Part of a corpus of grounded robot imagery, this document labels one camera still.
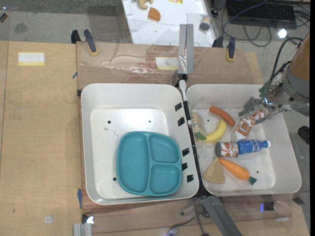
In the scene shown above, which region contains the tan checkered snack packet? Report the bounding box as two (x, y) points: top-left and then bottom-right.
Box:
(190, 112), (207, 141)

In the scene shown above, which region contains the orange and white carton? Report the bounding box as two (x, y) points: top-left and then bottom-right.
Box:
(235, 109), (268, 139)

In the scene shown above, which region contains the black cylinder on white bracket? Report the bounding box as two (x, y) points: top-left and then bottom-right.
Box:
(297, 125), (310, 145)

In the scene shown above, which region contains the blue divided plate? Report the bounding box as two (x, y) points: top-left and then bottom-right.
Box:
(116, 131), (183, 197)

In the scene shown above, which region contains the small grey-lidded can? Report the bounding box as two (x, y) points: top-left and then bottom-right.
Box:
(199, 15), (212, 32)

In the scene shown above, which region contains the brown cardboard board, red print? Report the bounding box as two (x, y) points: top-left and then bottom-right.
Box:
(76, 41), (293, 234)

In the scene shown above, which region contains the black keyboard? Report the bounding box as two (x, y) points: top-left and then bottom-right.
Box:
(225, 0), (298, 30)

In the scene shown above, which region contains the orange carrot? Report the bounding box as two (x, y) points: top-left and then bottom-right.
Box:
(218, 157), (257, 186)

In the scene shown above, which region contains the blue plastic bottle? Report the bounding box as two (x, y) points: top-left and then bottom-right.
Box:
(236, 139), (272, 155)

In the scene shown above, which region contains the thin black and white rod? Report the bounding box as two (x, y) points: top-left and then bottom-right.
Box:
(178, 79), (205, 197)

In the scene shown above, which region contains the brown waffle slice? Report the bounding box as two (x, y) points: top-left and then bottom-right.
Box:
(147, 7), (161, 22)

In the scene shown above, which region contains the white plastic tray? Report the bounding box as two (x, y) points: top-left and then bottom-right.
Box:
(186, 84), (303, 197)
(80, 83), (200, 206)

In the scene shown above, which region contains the orange sausage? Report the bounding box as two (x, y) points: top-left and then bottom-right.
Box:
(209, 106), (236, 127)

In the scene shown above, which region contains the orange and white can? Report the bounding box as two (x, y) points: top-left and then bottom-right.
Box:
(215, 142), (240, 158)

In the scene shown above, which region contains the beige croissant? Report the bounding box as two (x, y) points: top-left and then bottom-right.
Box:
(137, 0), (154, 10)

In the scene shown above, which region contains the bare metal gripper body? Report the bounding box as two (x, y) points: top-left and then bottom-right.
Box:
(264, 82), (294, 114)

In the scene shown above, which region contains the tan pizza slice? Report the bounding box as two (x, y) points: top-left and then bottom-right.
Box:
(202, 157), (226, 184)

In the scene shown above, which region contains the yellow banana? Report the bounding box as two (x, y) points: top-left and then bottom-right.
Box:
(198, 119), (227, 144)

